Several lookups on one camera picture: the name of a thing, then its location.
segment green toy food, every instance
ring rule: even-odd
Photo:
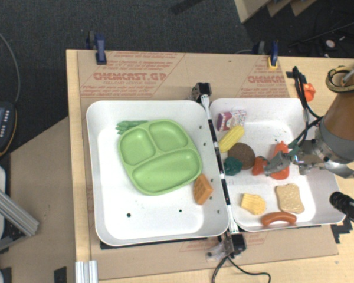
[[[241,171],[242,162],[237,158],[228,157],[224,161],[224,172],[226,175],[233,176]]]
[[[118,130],[118,134],[123,134],[124,132],[126,132],[127,130],[130,130],[131,128],[134,128],[138,125],[147,123],[148,121],[146,120],[136,120],[136,121],[121,121],[120,123],[117,124],[116,129]]]

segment yellow toy corn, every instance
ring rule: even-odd
[[[226,133],[226,135],[219,141],[219,149],[221,153],[229,151],[230,148],[236,144],[244,135],[245,130],[243,126],[234,126]]]

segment toy food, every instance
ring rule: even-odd
[[[300,200],[299,187],[294,183],[276,187],[278,205],[283,212],[303,213],[304,205]]]
[[[242,162],[237,158],[228,157],[224,161],[224,172],[226,175],[233,176],[239,173],[242,169]]]
[[[263,156],[257,156],[254,159],[254,166],[252,168],[252,174],[258,175],[264,173],[264,166],[267,166],[269,161]]]
[[[276,145],[275,149],[274,149],[274,154],[273,157],[279,152],[282,151],[283,153],[288,153],[289,152],[289,147],[287,144],[285,144],[284,142],[280,142]],[[277,180],[282,180],[282,179],[286,179],[288,178],[290,174],[290,168],[286,167],[283,170],[276,172],[276,173],[272,173],[270,174],[270,176],[274,179]]]
[[[217,120],[217,129],[219,132],[227,131],[235,126],[243,126],[247,112],[245,110],[236,110],[219,113]]]
[[[234,144],[228,151],[228,157],[234,157],[241,161],[243,170],[248,170],[254,166],[255,154],[247,144]]]
[[[286,221],[291,224],[294,224],[296,222],[296,216],[294,214],[286,212],[274,212],[266,214],[261,218],[261,223],[264,226],[268,226],[275,221]]]
[[[200,174],[193,187],[193,195],[197,204],[203,205],[213,191],[212,186],[204,174]]]
[[[243,194],[240,206],[253,215],[260,215],[266,210],[266,202],[260,195]]]
[[[121,121],[120,123],[117,123],[117,127],[116,127],[116,129],[118,130],[117,134],[122,135],[127,130],[130,130],[131,128],[134,128],[144,123],[147,123],[147,121],[146,120]]]
[[[243,126],[235,126],[230,128],[225,136],[219,141],[219,149],[221,153],[227,152],[234,144],[236,144],[245,133]]]

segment electronic device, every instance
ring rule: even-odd
[[[17,112],[9,102],[0,101],[0,157],[8,150],[16,129]]]

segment toy bread slice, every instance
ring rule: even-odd
[[[260,215],[266,210],[266,202],[260,195],[247,193],[242,196],[240,206],[253,215]]]
[[[299,187],[294,183],[276,187],[280,210],[288,213],[303,213],[304,206],[300,199]]]

